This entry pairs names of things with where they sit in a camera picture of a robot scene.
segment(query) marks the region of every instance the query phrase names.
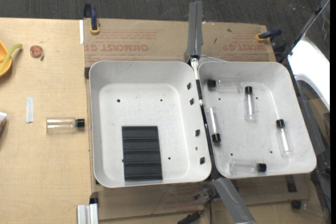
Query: clear bottle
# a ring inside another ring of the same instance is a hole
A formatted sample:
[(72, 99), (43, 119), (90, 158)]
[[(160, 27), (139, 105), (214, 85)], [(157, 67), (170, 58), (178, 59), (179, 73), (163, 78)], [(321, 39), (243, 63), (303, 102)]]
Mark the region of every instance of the clear bottle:
[(244, 95), (244, 117), (247, 121), (257, 120), (256, 101), (251, 86), (245, 87)]
[(245, 160), (245, 159), (233, 159), (230, 162), (229, 170), (231, 174), (264, 173), (267, 170), (267, 165), (265, 163), (258, 163), (256, 161), (250, 161), (250, 160)]
[(214, 143), (219, 143), (221, 141), (221, 130), (217, 120), (217, 110), (216, 108), (208, 108), (206, 109), (205, 114), (212, 141)]
[(292, 200), (291, 207), (303, 216), (326, 221), (329, 217), (327, 208), (315, 205), (307, 201)]
[(74, 133), (77, 128), (84, 127), (84, 119), (73, 117), (47, 118), (47, 133)]
[(279, 149), (280, 152), (282, 154), (282, 156), (289, 156), (290, 155), (290, 146), (288, 143), (288, 139), (287, 139), (287, 133), (285, 131), (285, 122), (284, 120), (280, 119), (276, 121), (277, 123), (277, 139), (278, 139), (278, 145), (279, 145)]
[(240, 92), (240, 83), (233, 78), (219, 78), (217, 80), (209, 79), (207, 86), (210, 90), (218, 92)]

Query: wooden table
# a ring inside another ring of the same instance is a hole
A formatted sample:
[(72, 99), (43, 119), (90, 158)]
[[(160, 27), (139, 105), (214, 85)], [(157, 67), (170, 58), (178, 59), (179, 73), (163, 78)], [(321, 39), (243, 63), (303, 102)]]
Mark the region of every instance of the wooden table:
[[(0, 18), (0, 29), (7, 48), (23, 44), (13, 55), (11, 71), (0, 79), (0, 111), (8, 114), (0, 135), (0, 223), (76, 223), (76, 206), (88, 204), (91, 195), (88, 132), (47, 134), (46, 117), (87, 120), (79, 21)], [(42, 61), (30, 56), (32, 45), (43, 48)], [(26, 97), (34, 98), (32, 123), (25, 119)], [(312, 184), (310, 190), (317, 201)], [(292, 212), (288, 202), (249, 209), (258, 223), (318, 223)], [(209, 223), (205, 215), (198, 223)], [(185, 216), (104, 222), (176, 223)], [(232, 223), (226, 210), (215, 209), (216, 219)]]

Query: white strip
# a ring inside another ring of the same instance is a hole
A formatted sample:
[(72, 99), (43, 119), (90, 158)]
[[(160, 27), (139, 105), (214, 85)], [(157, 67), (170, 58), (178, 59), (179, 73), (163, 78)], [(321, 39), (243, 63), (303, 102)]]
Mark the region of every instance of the white strip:
[(84, 21), (79, 20), (79, 37), (80, 37), (80, 43), (84, 44)]
[(26, 123), (34, 121), (34, 98), (26, 97)]

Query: black connector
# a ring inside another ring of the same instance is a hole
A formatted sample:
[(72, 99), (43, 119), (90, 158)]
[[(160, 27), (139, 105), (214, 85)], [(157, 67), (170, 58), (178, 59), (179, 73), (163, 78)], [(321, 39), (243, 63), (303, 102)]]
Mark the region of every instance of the black connector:
[(180, 220), (177, 224), (190, 224), (196, 221), (197, 219), (199, 219), (200, 217), (201, 217), (201, 214), (198, 212), (195, 212), (191, 215), (188, 215), (186, 218)]

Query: black cap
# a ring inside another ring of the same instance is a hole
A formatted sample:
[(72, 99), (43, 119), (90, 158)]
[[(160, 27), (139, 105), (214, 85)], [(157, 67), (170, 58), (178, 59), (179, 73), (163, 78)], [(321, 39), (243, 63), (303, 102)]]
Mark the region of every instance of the black cap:
[(208, 87), (209, 87), (209, 88), (214, 88), (214, 87), (216, 87), (216, 80), (209, 79), (209, 80), (208, 80)]
[(76, 127), (85, 127), (85, 120), (84, 119), (77, 119), (76, 120)]
[(212, 141), (214, 143), (219, 143), (221, 141), (221, 135), (220, 134), (213, 134), (212, 135)]
[(258, 163), (257, 169), (258, 169), (258, 172), (264, 173), (267, 170), (267, 165), (265, 163)]
[(245, 93), (252, 94), (253, 93), (253, 88), (251, 86), (245, 87)]
[(298, 200), (292, 200), (290, 202), (290, 205), (292, 206), (292, 208), (300, 210), (301, 206), (302, 206), (302, 202), (298, 201)]
[(276, 121), (278, 128), (284, 128), (285, 127), (285, 122), (280, 119)]

